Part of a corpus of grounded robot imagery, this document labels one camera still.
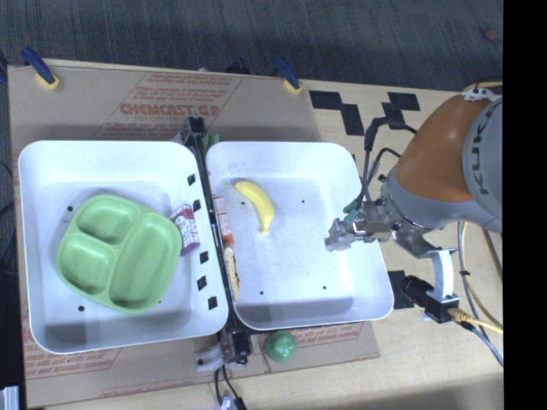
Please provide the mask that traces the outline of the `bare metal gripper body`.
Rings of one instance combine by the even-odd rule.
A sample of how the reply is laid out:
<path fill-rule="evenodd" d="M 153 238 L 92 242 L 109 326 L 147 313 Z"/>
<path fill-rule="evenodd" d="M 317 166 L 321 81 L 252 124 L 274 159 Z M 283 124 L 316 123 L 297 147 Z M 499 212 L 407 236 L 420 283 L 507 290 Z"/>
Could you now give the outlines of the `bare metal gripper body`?
<path fill-rule="evenodd" d="M 383 200 L 352 202 L 349 208 L 349 236 L 352 241 L 392 240 L 417 259 L 432 255 L 432 245 L 424 238 L 430 231 L 404 218 L 398 208 Z"/>

